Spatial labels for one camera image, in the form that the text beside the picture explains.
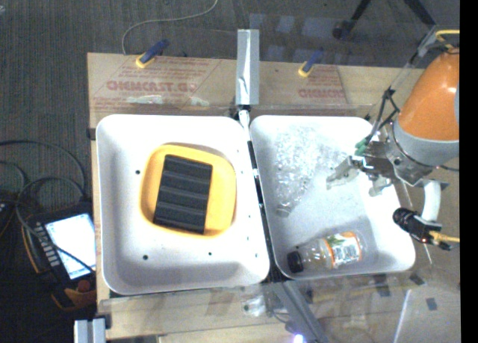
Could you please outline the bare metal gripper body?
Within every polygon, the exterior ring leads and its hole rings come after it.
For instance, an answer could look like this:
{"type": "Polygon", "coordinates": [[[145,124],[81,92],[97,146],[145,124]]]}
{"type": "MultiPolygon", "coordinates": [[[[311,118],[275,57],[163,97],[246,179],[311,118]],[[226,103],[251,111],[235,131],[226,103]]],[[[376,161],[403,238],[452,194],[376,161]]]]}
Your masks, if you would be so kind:
{"type": "Polygon", "coordinates": [[[382,140],[376,140],[379,125],[356,144],[362,158],[360,168],[386,180],[408,185],[421,183],[433,170],[449,161],[449,142],[413,135],[399,124],[391,124],[382,140]]]}

